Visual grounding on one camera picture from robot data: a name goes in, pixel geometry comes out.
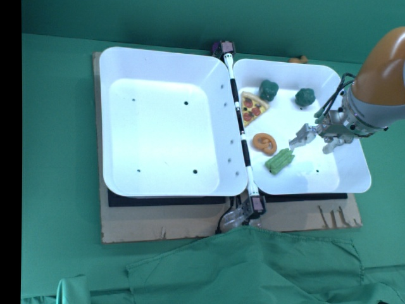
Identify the black block with wires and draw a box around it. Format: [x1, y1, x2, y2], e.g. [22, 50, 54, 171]
[236, 195, 266, 220]
[211, 40, 237, 58]

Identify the pizza slice toy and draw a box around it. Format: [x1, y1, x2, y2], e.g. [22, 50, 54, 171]
[240, 91, 270, 129]

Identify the green cloth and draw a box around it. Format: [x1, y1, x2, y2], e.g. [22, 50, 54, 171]
[21, 225, 405, 304]

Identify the dark green broccoli toy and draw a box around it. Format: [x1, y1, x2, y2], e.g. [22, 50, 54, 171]
[294, 87, 316, 107]
[258, 79, 280, 103]

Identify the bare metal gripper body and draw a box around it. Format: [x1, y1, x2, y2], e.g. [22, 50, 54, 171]
[315, 110, 355, 144]

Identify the light green bean bundle toy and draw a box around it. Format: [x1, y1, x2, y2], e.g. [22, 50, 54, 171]
[265, 148, 296, 175]

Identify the black and white thin rod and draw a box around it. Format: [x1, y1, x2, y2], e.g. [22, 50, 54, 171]
[223, 53, 261, 198]

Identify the white plastic tray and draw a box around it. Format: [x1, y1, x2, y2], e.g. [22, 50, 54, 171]
[99, 46, 249, 198]
[232, 58, 372, 196]

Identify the brown cardboard board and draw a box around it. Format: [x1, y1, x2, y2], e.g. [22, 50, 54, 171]
[92, 51, 363, 244]

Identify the orange pretzel toy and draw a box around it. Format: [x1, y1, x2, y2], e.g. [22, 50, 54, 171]
[252, 132, 278, 156]

